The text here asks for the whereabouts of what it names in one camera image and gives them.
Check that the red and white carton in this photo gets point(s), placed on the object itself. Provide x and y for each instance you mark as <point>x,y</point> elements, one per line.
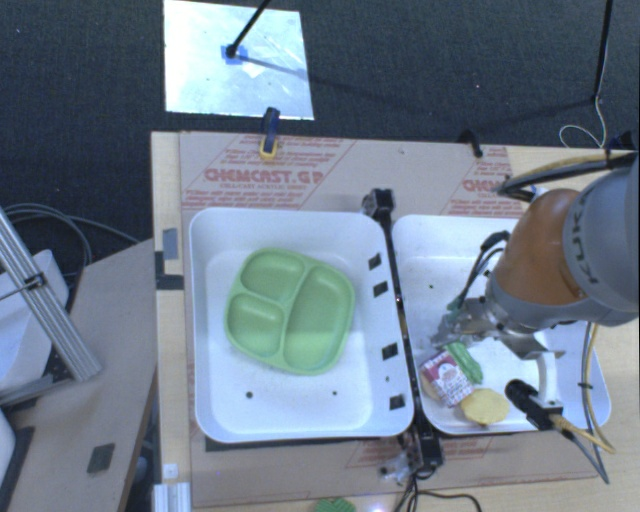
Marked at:
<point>447,380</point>

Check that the green pea pod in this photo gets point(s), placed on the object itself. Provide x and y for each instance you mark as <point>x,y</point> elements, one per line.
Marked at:
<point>467,362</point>

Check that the brown cardboard board red print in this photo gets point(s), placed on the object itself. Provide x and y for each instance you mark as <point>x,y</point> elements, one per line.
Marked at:
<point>350,170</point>

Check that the green ribbed toy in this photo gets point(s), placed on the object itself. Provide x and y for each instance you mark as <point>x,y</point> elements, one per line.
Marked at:
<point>334,506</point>

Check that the white plastic tray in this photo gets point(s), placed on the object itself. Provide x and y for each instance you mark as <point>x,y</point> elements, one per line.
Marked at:
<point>300,405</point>
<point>430,260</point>

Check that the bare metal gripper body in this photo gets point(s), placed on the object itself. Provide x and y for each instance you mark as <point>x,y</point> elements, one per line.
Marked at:
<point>472,322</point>

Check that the green divided plate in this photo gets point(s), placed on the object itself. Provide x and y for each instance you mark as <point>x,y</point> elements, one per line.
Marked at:
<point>287,310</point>

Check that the black cylinder on white bracket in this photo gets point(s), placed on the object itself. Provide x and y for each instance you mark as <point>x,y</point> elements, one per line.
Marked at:
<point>530,400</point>

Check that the thin black rod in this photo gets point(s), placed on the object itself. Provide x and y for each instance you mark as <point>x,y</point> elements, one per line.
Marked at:
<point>397,300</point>

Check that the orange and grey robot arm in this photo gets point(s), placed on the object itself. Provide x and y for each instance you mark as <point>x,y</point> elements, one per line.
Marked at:
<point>590,250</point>

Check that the yellow biscuit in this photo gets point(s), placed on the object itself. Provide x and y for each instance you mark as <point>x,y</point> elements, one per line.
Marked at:
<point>484,406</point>

